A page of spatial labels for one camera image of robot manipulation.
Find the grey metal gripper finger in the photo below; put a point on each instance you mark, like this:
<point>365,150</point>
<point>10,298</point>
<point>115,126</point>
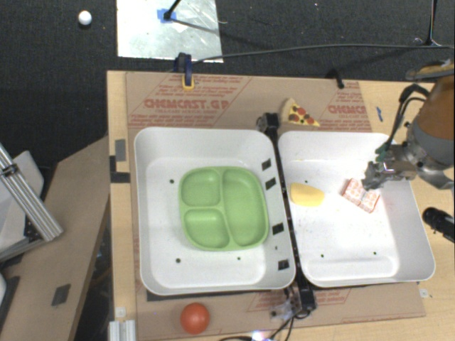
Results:
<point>380,184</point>
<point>371,172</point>

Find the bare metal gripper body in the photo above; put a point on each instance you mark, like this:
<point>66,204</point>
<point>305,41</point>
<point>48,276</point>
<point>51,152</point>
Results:
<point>403,163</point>

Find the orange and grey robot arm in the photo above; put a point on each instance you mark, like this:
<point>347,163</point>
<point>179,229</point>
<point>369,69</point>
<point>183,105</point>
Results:
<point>439,116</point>

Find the orange and white carton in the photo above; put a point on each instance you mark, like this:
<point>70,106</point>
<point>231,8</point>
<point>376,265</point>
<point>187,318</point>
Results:
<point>357,194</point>

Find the yellow rounded toy food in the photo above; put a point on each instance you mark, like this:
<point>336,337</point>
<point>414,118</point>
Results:
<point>306,194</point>

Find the white plastic tray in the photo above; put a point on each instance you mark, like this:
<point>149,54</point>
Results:
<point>341,247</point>
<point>163,261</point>

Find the thin black rod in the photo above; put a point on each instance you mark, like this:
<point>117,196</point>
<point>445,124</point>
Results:
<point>287,204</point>

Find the toy pizza slice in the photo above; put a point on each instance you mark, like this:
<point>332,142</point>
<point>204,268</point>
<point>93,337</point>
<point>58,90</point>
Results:
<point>300,114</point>

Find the green divided plate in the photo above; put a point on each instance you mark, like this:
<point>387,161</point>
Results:
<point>224,208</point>

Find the brown cardboard board red print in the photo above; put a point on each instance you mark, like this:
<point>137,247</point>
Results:
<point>220,101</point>

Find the red ball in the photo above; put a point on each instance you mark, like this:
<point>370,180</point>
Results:
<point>195,318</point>

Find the small white ball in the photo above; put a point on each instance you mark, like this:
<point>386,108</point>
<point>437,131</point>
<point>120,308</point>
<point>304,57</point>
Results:
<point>85,17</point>

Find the black cylinder on white bracket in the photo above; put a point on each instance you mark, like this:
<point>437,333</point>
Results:
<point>439,220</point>

